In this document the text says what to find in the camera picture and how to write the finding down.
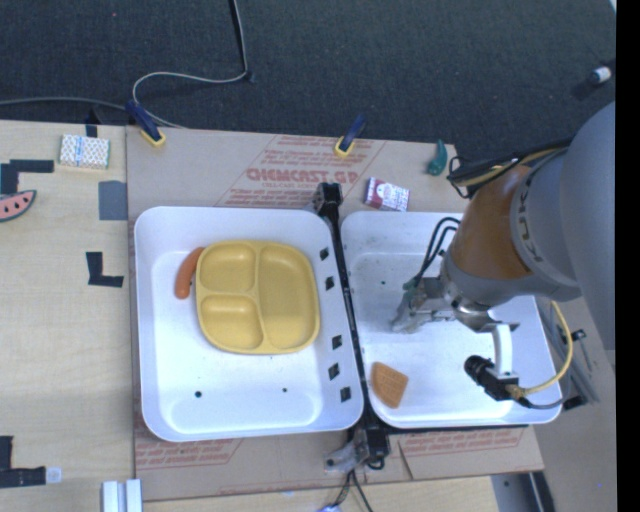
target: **cardboard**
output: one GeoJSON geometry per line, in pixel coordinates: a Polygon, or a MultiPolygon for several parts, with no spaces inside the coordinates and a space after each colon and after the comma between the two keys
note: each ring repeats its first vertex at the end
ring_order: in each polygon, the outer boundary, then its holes
{"type": "MultiPolygon", "coordinates": [[[[308,207],[321,182],[340,183],[341,216],[364,204],[369,178],[410,191],[408,211],[462,212],[466,202],[446,180],[427,173],[435,144],[357,140],[349,157],[336,140],[256,133],[165,130],[153,147],[127,128],[130,233],[154,206],[308,207]]],[[[446,145],[449,158],[455,148],[446,145]]],[[[135,268],[130,237],[134,369],[137,327],[135,268]]],[[[134,393],[139,382],[134,379],[134,393]]],[[[532,427],[394,434],[382,470],[361,468],[366,483],[406,482],[543,468],[532,427]]],[[[166,500],[342,485],[326,473],[324,457],[341,448],[345,432],[168,443],[149,432],[136,410],[135,468],[145,500],[166,500]]]]}

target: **yellow plate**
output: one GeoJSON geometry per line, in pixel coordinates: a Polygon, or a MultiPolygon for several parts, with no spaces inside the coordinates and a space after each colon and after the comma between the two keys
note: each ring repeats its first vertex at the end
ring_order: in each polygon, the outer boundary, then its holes
{"type": "Polygon", "coordinates": [[[207,247],[196,268],[198,320],[218,348],[243,354],[301,350],[317,337],[313,269],[298,249],[233,240],[207,247]]]}

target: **black fabric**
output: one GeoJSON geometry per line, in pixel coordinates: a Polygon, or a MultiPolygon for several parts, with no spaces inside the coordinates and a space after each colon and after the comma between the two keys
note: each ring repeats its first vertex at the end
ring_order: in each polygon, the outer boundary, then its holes
{"type": "MultiPolygon", "coordinates": [[[[472,158],[574,133],[615,98],[609,0],[238,0],[255,82],[154,78],[142,104],[193,128],[454,143],[472,158]]],[[[2,2],[0,100],[82,96],[124,105],[153,71],[242,71],[229,0],[2,2]]],[[[0,118],[83,123],[86,104],[0,107],[0,118]]],[[[106,124],[126,114],[95,109],[106,124]]]]}

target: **pink watermelon slice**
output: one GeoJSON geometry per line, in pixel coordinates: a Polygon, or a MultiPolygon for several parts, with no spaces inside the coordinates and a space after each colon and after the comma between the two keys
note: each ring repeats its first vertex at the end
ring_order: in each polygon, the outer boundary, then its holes
{"type": "Polygon", "coordinates": [[[22,215],[31,207],[35,198],[35,190],[0,196],[0,222],[6,222],[22,215]]]}

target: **wooden surface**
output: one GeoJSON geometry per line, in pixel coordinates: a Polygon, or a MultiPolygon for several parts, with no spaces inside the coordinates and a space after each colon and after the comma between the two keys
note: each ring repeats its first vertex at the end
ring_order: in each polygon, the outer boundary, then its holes
{"type": "MultiPolygon", "coordinates": [[[[84,126],[0,121],[0,162],[57,160],[63,134],[84,126]]],[[[0,490],[0,510],[99,510],[100,484],[133,477],[128,232],[100,221],[98,183],[126,179],[124,128],[99,127],[111,141],[107,171],[56,165],[20,174],[38,191],[31,209],[0,223],[0,435],[14,436],[13,467],[55,466],[59,484],[0,490]],[[122,288],[89,286],[85,253],[104,254],[104,274],[122,288]]],[[[497,510],[489,477],[370,485],[374,510],[497,510]]],[[[355,489],[344,512],[364,510],[355,489]]],[[[147,511],[317,510],[336,490],[158,502],[147,511]]]]}

